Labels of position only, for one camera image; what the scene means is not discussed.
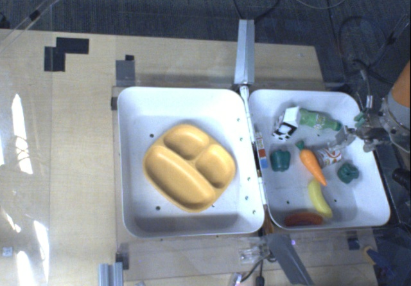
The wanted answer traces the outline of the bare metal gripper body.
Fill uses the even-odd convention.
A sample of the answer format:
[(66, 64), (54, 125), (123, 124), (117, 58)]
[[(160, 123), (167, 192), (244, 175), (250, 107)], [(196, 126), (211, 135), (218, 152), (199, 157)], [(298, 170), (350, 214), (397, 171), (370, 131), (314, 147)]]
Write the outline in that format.
[(378, 111), (366, 109), (354, 117), (356, 135), (363, 149), (373, 151), (379, 145), (392, 144), (410, 153), (410, 108), (395, 100), (382, 100)]

